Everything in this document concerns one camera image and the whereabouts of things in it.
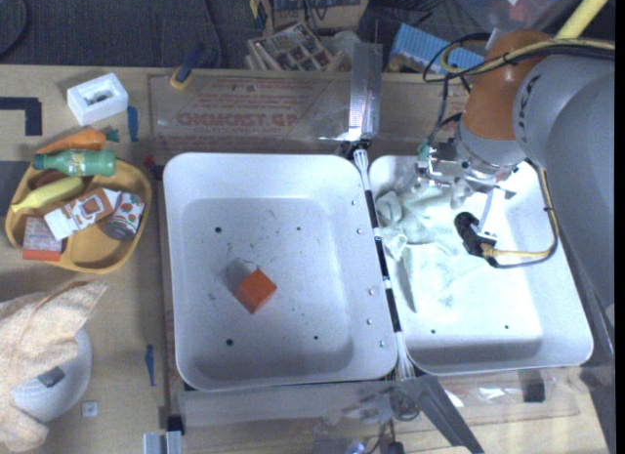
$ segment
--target white tray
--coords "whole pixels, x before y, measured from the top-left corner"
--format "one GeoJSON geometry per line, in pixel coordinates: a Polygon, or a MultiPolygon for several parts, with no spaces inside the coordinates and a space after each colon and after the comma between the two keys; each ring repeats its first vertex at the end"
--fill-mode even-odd
{"type": "MultiPolygon", "coordinates": [[[[409,156],[376,159],[369,171],[374,196],[394,189],[404,175],[414,172],[415,162],[409,156]]],[[[499,248],[546,249],[552,235],[541,212],[544,203],[535,172],[521,164],[502,186],[517,194],[506,200],[497,191],[484,230],[497,234],[499,248]]],[[[426,214],[436,218],[439,231],[453,229],[453,218],[461,211],[479,219],[484,202],[483,194],[475,194],[461,209],[441,206],[426,214]]],[[[497,269],[469,257],[459,237],[457,243],[467,261],[478,267],[418,312],[412,307],[414,295],[405,269],[388,257],[408,351],[422,370],[443,375],[576,366],[590,357],[592,334],[561,245],[544,263],[497,269]]],[[[414,289],[433,291],[436,281],[423,275],[414,289]]]]}
{"type": "Polygon", "coordinates": [[[186,153],[165,167],[176,360],[204,390],[377,379],[396,345],[360,176],[328,155],[186,153]],[[233,296],[277,285],[250,314],[233,296]]]}

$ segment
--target dark carpet floor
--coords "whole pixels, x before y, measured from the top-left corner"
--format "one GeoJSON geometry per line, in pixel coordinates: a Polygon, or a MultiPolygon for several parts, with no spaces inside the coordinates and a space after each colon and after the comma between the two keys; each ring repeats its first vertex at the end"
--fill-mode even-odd
{"type": "Polygon", "coordinates": [[[202,41],[205,66],[238,68],[246,39],[258,35],[248,1],[4,0],[7,42],[21,30],[24,6],[28,23],[0,62],[175,66],[202,41]]]}

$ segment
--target wooden table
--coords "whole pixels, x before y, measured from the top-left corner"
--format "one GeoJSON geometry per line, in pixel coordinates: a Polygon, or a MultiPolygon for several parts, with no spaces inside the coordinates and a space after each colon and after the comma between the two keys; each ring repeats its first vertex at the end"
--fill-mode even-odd
{"type": "MultiPolygon", "coordinates": [[[[72,66],[0,65],[0,96],[36,97],[43,104],[43,136],[26,137],[23,113],[0,112],[0,160],[31,160],[34,150],[60,134],[80,128],[69,110],[67,88],[114,72],[128,91],[130,104],[139,113],[139,141],[132,143],[126,113],[97,123],[97,129],[117,129],[120,143],[111,145],[118,157],[141,166],[153,151],[150,137],[148,78],[169,71],[153,68],[103,68],[72,66]]],[[[228,76],[233,71],[202,71],[228,76]]],[[[261,72],[237,71],[236,74],[261,72]]],[[[385,81],[405,83],[406,76],[389,75],[385,81]]],[[[414,111],[432,116],[438,105],[414,105],[414,111]]],[[[406,118],[416,114],[404,112],[406,118]]],[[[133,453],[142,452],[144,433],[163,432],[169,406],[165,344],[163,276],[159,245],[158,202],[147,217],[146,228],[131,259],[120,269],[104,276],[108,290],[99,302],[86,329],[93,346],[92,378],[82,400],[96,400],[97,417],[81,417],[80,405],[53,421],[47,442],[35,453],[133,453]],[[156,387],[152,387],[144,361],[146,345],[153,345],[156,387]]],[[[4,217],[0,217],[4,229],[4,217]]],[[[0,302],[41,290],[60,288],[74,279],[93,278],[45,264],[25,262],[21,252],[0,239],[0,302]]],[[[607,452],[588,392],[578,381],[570,387],[579,414],[535,421],[472,426],[486,452],[586,453],[607,452]]],[[[406,452],[429,452],[444,445],[438,432],[415,433],[410,428],[399,436],[406,452]]],[[[233,452],[210,444],[210,438],[188,442],[189,452],[233,452]]],[[[302,446],[254,445],[253,439],[236,452],[302,452],[302,446]]],[[[8,452],[0,446],[0,453],[8,452]]],[[[436,453],[460,453],[446,448],[436,453]]]]}

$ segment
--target yellow cable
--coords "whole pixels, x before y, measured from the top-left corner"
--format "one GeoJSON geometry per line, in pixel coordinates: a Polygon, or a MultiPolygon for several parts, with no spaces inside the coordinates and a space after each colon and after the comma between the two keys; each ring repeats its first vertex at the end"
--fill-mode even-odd
{"type": "MultiPolygon", "coordinates": [[[[477,41],[467,41],[467,43],[476,43],[476,42],[477,41]]],[[[461,47],[463,44],[464,43],[453,43],[450,46],[448,46],[445,49],[445,51],[441,54],[440,64],[448,72],[458,74],[467,70],[466,68],[453,67],[449,65],[447,61],[451,52],[455,50],[456,48],[461,47]]],[[[502,57],[498,57],[488,62],[484,62],[481,66],[474,68],[470,72],[467,72],[466,75],[471,76],[471,75],[476,75],[476,74],[482,74],[489,70],[500,67],[501,65],[505,65],[507,62],[513,62],[515,59],[525,54],[540,51],[540,50],[549,50],[549,49],[553,49],[555,47],[561,47],[561,46],[584,46],[587,48],[596,48],[599,50],[607,50],[607,51],[614,51],[616,49],[616,47],[611,43],[598,41],[595,39],[553,38],[553,39],[548,39],[546,41],[540,41],[539,43],[530,44],[523,48],[519,48],[518,50],[514,50],[514,52],[507,53],[506,55],[502,57]]]]}
{"type": "Polygon", "coordinates": [[[556,37],[577,37],[597,15],[608,0],[583,0],[566,21],[556,37]]]}
{"type": "Polygon", "coordinates": [[[558,225],[558,220],[556,218],[556,212],[554,211],[553,201],[551,199],[551,193],[549,191],[549,187],[547,186],[547,175],[544,169],[538,169],[538,181],[540,183],[540,188],[543,193],[543,199],[545,201],[545,211],[549,215],[549,222],[552,226],[552,231],[554,233],[554,239],[552,241],[551,246],[545,251],[506,251],[504,249],[495,249],[491,244],[481,244],[481,251],[486,258],[495,258],[500,256],[514,256],[517,258],[547,258],[551,255],[556,246],[558,244],[558,237],[560,236],[560,227],[558,225]]]}

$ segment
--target white cloth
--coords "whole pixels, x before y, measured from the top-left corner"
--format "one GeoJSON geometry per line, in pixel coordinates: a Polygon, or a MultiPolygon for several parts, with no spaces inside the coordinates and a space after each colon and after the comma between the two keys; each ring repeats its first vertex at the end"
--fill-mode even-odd
{"type": "Polygon", "coordinates": [[[417,312],[435,309],[452,316],[445,299],[467,281],[475,282],[476,270],[489,268],[465,250],[453,225],[460,210],[451,208],[450,197],[448,188],[424,186],[414,193],[390,191],[376,200],[385,247],[405,269],[407,298],[417,312]]]}
{"type": "Polygon", "coordinates": [[[0,442],[14,452],[41,445],[48,428],[20,410],[11,390],[77,355],[75,335],[106,289],[71,284],[0,305],[0,442]]]}

